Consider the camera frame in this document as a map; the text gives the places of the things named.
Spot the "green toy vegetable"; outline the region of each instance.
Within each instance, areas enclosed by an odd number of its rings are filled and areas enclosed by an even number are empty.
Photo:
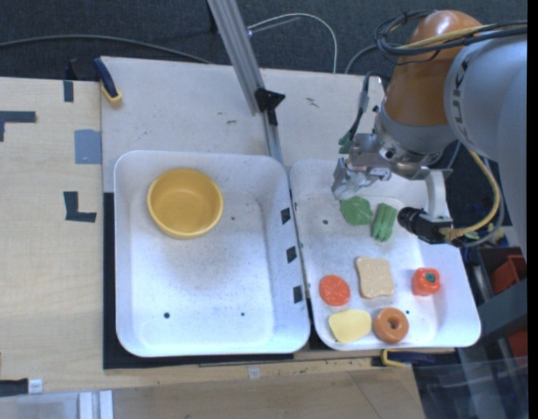
[[[395,208],[387,203],[379,203],[371,226],[372,237],[382,242],[387,241],[393,232],[396,218],[397,210]]]
[[[341,200],[341,213],[351,225],[368,225],[372,222],[372,209],[368,200],[359,196]]]

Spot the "wooden surface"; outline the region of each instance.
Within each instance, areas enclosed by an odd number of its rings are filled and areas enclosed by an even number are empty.
[[[77,164],[74,153],[76,130],[100,131],[100,88],[73,84],[74,102],[64,102],[61,81],[0,78],[0,111],[37,115],[7,123],[0,142],[0,380],[41,379],[59,392],[371,369],[377,351],[306,348],[293,361],[104,371],[101,165]],[[64,191],[77,191],[95,222],[66,220]]]

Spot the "toy food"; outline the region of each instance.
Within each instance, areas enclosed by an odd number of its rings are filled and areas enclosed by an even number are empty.
[[[360,294],[364,298],[393,294],[395,286],[388,260],[358,257],[355,264],[360,280]]]
[[[376,215],[372,221],[370,232],[374,239],[385,242],[391,237],[393,224],[397,219],[397,210],[387,203],[378,203]]]
[[[409,321],[399,309],[385,307],[375,316],[372,327],[377,338],[394,344],[401,341],[409,332]]]
[[[372,222],[370,203],[359,196],[341,200],[340,210],[347,223],[351,225],[368,225]]]
[[[366,311],[349,309],[332,313],[328,318],[329,327],[339,343],[358,340],[372,330],[372,318]]]
[[[340,276],[327,275],[320,281],[320,296],[330,306],[344,306],[350,300],[350,288]]]
[[[432,295],[440,290],[440,275],[436,269],[420,267],[415,270],[410,281],[414,295]]]

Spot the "bread slice toy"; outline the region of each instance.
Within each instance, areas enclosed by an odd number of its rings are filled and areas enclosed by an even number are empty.
[[[355,261],[360,281],[360,294],[364,298],[392,295],[395,286],[387,259],[360,256]]]

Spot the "donut hole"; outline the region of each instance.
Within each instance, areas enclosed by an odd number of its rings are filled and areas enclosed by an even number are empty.
[[[401,326],[401,322],[399,321],[398,318],[390,318],[388,319],[388,327],[390,329],[398,329],[399,326]]]

